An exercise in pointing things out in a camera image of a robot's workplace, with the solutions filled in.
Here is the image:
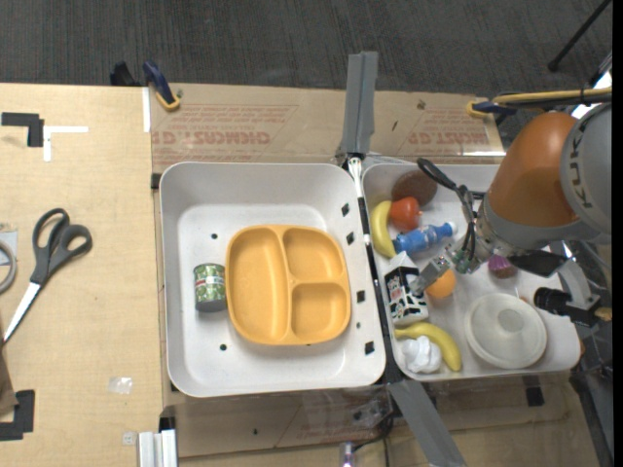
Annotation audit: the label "yellow banana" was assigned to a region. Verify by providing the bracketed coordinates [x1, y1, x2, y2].
[370, 199, 398, 261]
[393, 321, 463, 374]

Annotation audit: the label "orange divided plate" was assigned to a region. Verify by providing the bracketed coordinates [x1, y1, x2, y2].
[224, 225, 352, 346]

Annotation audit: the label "green can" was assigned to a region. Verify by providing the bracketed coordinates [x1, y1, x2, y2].
[193, 262, 229, 314]

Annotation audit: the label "grey tape roll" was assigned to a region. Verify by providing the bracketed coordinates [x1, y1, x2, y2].
[0, 237, 18, 296]

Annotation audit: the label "orange fruit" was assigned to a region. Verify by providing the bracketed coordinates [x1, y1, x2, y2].
[423, 268, 458, 302]

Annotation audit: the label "brown cardboard board red print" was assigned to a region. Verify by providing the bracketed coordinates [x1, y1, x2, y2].
[148, 83, 585, 459]

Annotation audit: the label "white round bowl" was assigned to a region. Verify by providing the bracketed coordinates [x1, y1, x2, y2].
[463, 292, 548, 371]

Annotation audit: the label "brown round fruit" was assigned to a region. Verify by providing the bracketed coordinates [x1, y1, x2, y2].
[390, 169, 439, 208]

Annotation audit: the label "white plastic tray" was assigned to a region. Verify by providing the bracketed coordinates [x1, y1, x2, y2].
[360, 162, 583, 383]
[159, 162, 387, 399]

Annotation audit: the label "grey handled scissors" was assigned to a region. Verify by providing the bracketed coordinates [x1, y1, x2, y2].
[2, 207, 94, 345]

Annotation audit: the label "black cylinder on white bracket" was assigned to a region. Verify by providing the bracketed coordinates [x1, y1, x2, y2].
[505, 250, 604, 326]

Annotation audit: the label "red-orange tomato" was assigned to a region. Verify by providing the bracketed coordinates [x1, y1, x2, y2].
[388, 196, 422, 233]

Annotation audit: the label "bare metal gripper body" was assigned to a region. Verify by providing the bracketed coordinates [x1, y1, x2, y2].
[415, 221, 510, 290]

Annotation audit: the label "purple cupcake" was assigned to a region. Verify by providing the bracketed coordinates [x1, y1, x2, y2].
[488, 254, 519, 280]

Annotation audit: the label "white and black milk carton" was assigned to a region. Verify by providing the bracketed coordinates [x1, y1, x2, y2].
[384, 252, 430, 328]

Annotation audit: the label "blue bottle white cap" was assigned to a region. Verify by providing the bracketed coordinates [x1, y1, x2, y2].
[391, 221, 459, 258]

